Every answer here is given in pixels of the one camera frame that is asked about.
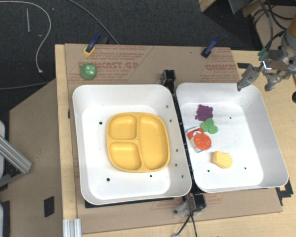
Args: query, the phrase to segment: blue clamp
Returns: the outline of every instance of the blue clamp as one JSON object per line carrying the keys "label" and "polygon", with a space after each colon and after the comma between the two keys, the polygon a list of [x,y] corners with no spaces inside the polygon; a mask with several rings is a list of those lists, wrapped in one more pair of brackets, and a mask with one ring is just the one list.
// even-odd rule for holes
{"label": "blue clamp", "polygon": [[205,58],[207,58],[210,53],[211,53],[211,50],[217,45],[218,43],[218,38],[217,37],[214,37],[211,42],[209,43],[208,47],[204,49],[204,51],[201,53],[201,55]]}
{"label": "blue clamp", "polygon": [[95,50],[95,44],[98,42],[100,37],[101,37],[101,33],[96,33],[93,39],[91,40],[91,42],[89,43],[89,45],[83,50],[83,53],[86,56],[90,56],[93,53],[93,51]]}

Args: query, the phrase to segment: white cable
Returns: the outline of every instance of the white cable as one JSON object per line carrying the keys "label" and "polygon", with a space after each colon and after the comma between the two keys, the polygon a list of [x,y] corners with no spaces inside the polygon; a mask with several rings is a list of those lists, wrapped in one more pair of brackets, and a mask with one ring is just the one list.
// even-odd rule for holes
{"label": "white cable", "polygon": [[50,16],[49,14],[47,13],[46,10],[44,10],[42,7],[40,7],[39,5],[35,4],[35,3],[32,3],[32,2],[25,2],[25,1],[0,1],[1,3],[24,3],[24,4],[30,4],[30,5],[34,5],[36,6],[37,8],[41,9],[48,17],[48,21],[49,21],[49,29],[48,29],[48,32],[45,36],[45,38],[43,39],[43,41],[41,42],[41,44],[39,45],[38,49],[37,49],[37,52],[36,52],[36,56],[35,56],[35,62],[36,62],[36,67],[38,69],[38,72],[39,73],[43,73],[43,71],[40,69],[39,65],[38,65],[38,61],[37,61],[37,57],[38,57],[38,53],[41,49],[41,46],[44,44],[45,40],[47,39],[47,37],[49,36],[49,33],[50,33],[50,30],[51,30],[51,20],[50,20]]}

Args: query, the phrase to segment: green ball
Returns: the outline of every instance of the green ball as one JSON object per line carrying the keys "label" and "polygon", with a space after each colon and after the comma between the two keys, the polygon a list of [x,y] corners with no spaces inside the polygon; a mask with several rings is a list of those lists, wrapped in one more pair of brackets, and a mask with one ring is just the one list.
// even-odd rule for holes
{"label": "green ball", "polygon": [[81,66],[80,74],[86,80],[92,80],[97,74],[97,68],[91,63],[85,63]]}

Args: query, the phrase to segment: yellow divided plate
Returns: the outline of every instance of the yellow divided plate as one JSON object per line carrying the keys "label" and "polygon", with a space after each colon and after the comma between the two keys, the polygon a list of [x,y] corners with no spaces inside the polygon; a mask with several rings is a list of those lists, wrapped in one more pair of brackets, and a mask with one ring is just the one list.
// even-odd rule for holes
{"label": "yellow divided plate", "polygon": [[107,147],[111,163],[123,171],[158,171],[170,160],[166,125],[150,113],[120,113],[111,117]]}

